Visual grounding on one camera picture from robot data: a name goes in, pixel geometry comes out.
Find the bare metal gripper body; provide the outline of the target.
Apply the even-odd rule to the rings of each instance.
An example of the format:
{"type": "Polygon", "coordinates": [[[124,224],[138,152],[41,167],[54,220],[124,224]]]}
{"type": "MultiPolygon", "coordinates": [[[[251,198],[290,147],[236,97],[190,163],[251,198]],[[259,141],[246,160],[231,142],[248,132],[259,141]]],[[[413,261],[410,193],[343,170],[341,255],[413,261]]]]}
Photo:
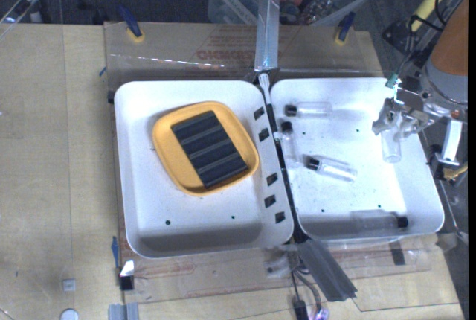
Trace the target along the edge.
{"type": "Polygon", "coordinates": [[[421,125],[450,120],[468,123],[467,105],[448,99],[436,90],[412,92],[398,88],[396,102],[402,104],[403,115],[416,118],[421,125]]]}

